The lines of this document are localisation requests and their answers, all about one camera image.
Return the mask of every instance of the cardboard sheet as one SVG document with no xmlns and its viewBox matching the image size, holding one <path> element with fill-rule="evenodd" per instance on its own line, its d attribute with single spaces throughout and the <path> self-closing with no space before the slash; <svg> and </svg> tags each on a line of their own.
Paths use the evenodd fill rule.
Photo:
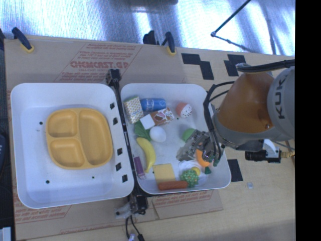
<svg viewBox="0 0 321 241">
<path fill-rule="evenodd" d="M 110 68 L 120 69 L 121 87 L 128 83 L 185 83 L 183 61 L 165 47 L 127 43 L 29 37 L 35 47 L 28 54 L 18 40 L 5 40 L 10 132 L 10 92 L 20 83 L 105 83 Z M 11 136 L 12 171 L 15 155 Z M 114 209 L 127 198 L 88 202 L 44 209 L 24 206 L 13 178 L 16 239 L 24 240 L 123 225 Z M 222 210 L 218 190 L 153 196 L 145 215 L 137 222 Z"/>
</svg>

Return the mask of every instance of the floor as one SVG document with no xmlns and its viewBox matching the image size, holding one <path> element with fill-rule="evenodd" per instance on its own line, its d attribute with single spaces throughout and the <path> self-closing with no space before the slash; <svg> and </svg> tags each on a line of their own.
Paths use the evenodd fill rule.
<svg viewBox="0 0 321 241">
<path fill-rule="evenodd" d="M 178 47 L 295 56 L 295 0 L 0 0 L 0 29 L 26 35 L 143 43 L 170 31 Z M 8 134 L 3 47 L 0 128 Z M 0 228 L 13 226 L 10 157 L 0 169 Z"/>
</svg>

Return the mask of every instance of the metal rod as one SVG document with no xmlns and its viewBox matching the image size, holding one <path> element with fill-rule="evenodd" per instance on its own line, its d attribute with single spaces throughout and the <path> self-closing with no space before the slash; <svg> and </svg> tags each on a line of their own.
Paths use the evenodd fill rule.
<svg viewBox="0 0 321 241">
<path fill-rule="evenodd" d="M 232 44 L 232 45 L 234 45 L 234 46 L 237 46 L 237 47 L 239 47 L 239 48 L 242 48 L 242 49 L 245 50 L 245 51 L 248 51 L 248 52 L 250 52 L 250 53 L 255 53 L 254 50 L 249 49 L 249 48 L 246 48 L 245 46 L 236 44 L 236 43 L 232 42 L 232 41 L 229 40 L 229 39 L 221 38 L 221 37 L 219 37 L 219 36 L 215 36 L 215 37 L 218 38 L 218 39 L 224 40 L 224 41 L 226 41 L 226 42 L 229 43 L 229 44 Z"/>
<path fill-rule="evenodd" d="M 216 33 L 224 27 L 225 24 L 227 24 L 235 15 L 238 14 L 239 11 L 241 11 L 251 0 L 247 0 L 244 4 L 242 4 L 225 22 L 221 24 L 215 31 L 211 33 L 211 37 L 215 37 Z"/>
</svg>

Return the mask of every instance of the yellow cheese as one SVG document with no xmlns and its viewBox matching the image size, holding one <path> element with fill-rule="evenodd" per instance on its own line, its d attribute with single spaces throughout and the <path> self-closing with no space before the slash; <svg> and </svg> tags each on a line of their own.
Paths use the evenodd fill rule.
<svg viewBox="0 0 321 241">
<path fill-rule="evenodd" d="M 157 185 L 165 181 L 176 180 L 174 170 L 170 163 L 153 165 Z"/>
</svg>

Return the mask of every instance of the toy food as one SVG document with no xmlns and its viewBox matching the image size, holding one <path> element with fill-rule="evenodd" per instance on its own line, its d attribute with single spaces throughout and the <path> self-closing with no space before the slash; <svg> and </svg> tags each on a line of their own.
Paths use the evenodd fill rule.
<svg viewBox="0 0 321 241">
<path fill-rule="evenodd" d="M 176 106 L 176 113 L 182 118 L 187 118 L 192 114 L 192 106 L 188 103 L 180 102 Z"/>
<path fill-rule="evenodd" d="M 188 182 L 185 180 L 166 181 L 158 184 L 159 190 L 187 188 Z"/>
<path fill-rule="evenodd" d="M 156 111 L 166 108 L 166 101 L 162 98 L 145 98 L 140 100 L 143 111 Z"/>
<path fill-rule="evenodd" d="M 135 123 L 134 133 L 141 138 L 145 138 L 148 141 L 151 141 L 151 138 L 149 136 L 149 130 L 145 130 L 140 121 L 137 121 Z"/>
<path fill-rule="evenodd" d="M 131 124 L 136 123 L 137 121 L 139 121 L 140 118 L 144 116 L 138 96 L 135 96 L 133 98 L 130 98 L 124 101 L 123 104 L 124 104 L 129 122 Z"/>
<path fill-rule="evenodd" d="M 152 169 L 157 184 L 176 180 L 173 167 L 170 163 L 153 165 Z"/>
<path fill-rule="evenodd" d="M 153 141 L 164 142 L 166 140 L 166 132 L 160 126 L 154 126 L 149 130 L 149 136 Z"/>
<path fill-rule="evenodd" d="M 204 169 L 203 167 L 200 166 L 200 164 L 197 162 L 197 160 L 190 160 L 190 161 L 181 161 L 179 162 L 179 176 L 186 170 L 191 170 L 198 175 L 198 185 L 202 186 L 205 183 L 207 183 L 208 178 L 207 175 L 205 174 L 204 170 L 206 171 L 206 168 Z"/>
<path fill-rule="evenodd" d="M 196 171 L 197 176 L 199 176 L 199 175 L 200 175 L 200 173 L 201 173 L 200 168 L 198 168 L 198 167 L 196 167 L 196 166 L 192 167 L 192 168 L 191 168 L 191 170 Z"/>
<path fill-rule="evenodd" d="M 189 139 L 189 137 L 193 134 L 195 129 L 187 129 L 184 131 L 182 139 L 184 140 L 184 142 L 187 141 L 187 139 Z"/>
<path fill-rule="evenodd" d="M 145 138 L 138 137 L 138 138 L 136 138 L 136 141 L 145 153 L 145 156 L 146 156 L 145 173 L 148 173 L 149 169 L 154 165 L 154 163 L 156 161 L 155 149 L 152 146 L 151 142 Z"/>
<path fill-rule="evenodd" d="M 196 158 L 197 158 L 198 163 L 203 167 L 208 167 L 211 163 L 204 161 L 202 158 L 202 154 L 203 154 L 203 152 L 201 150 L 196 149 Z"/>
<path fill-rule="evenodd" d="M 139 156 L 138 156 L 138 157 L 134 157 L 134 163 L 135 163 L 135 168 L 136 168 L 137 176 L 138 176 L 140 179 L 146 179 L 146 176 L 145 176 L 144 170 L 143 170 L 143 168 L 142 168 L 142 164 L 141 164 L 141 161 L 140 161 Z"/>
<path fill-rule="evenodd" d="M 185 170 L 181 175 L 181 180 L 187 181 L 188 187 L 195 187 L 199 183 L 199 176 L 195 170 Z"/>
<path fill-rule="evenodd" d="M 142 117 L 140 122 L 146 130 L 159 125 L 168 124 L 174 119 L 174 115 L 168 107 L 162 110 L 153 111 L 150 114 Z"/>
</svg>

